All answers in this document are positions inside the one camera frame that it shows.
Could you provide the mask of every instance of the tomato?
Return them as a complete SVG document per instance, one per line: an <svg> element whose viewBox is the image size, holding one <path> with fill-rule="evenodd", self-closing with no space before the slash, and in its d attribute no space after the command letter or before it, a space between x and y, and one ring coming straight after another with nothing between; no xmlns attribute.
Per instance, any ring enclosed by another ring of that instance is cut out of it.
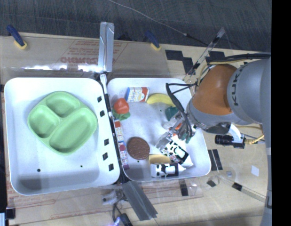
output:
<svg viewBox="0 0 291 226"><path fill-rule="evenodd" d="M117 114L126 114L129 112L130 107L124 98L120 98L115 102L114 110Z"/></svg>

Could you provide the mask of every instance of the green divided plate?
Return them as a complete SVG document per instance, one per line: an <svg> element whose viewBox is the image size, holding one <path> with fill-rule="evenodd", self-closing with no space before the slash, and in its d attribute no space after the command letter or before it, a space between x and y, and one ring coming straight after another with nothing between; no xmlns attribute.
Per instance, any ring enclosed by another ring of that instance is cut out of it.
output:
<svg viewBox="0 0 291 226"><path fill-rule="evenodd" d="M53 92L28 115L28 127L46 146L58 154L78 150L96 131L93 111L72 94Z"/></svg>

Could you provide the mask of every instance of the toy hamburger patty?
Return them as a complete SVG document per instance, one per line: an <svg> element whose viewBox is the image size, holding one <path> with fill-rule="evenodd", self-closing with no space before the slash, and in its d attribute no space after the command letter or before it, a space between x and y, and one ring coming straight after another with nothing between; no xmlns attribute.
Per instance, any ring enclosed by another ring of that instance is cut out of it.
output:
<svg viewBox="0 0 291 226"><path fill-rule="evenodd" d="M149 156L149 144L140 137L130 138L126 149L131 157L138 160L145 159Z"/></svg>

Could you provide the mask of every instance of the drain hole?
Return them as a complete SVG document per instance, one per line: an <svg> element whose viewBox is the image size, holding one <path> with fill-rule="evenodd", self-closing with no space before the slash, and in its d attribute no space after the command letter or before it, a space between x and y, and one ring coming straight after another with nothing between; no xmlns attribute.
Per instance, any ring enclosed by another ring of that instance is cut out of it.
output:
<svg viewBox="0 0 291 226"><path fill-rule="evenodd" d="M106 160L108 158L108 153L105 153L104 155L102 155L102 159Z"/></svg>
<svg viewBox="0 0 291 226"><path fill-rule="evenodd" d="M109 171L112 171L114 169L113 163L109 165Z"/></svg>

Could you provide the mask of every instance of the banana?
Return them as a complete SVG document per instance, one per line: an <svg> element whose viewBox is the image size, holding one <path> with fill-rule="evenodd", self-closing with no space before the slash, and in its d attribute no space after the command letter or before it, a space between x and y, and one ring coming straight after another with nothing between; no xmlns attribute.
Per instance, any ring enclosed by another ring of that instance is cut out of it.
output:
<svg viewBox="0 0 291 226"><path fill-rule="evenodd" d="M173 106L175 107L174 103L172 102L171 98L166 95L166 94L161 94L161 93L156 93L156 94L152 94L151 96L149 96L149 98L146 101L148 104L154 104L154 103L165 103L167 105Z"/></svg>

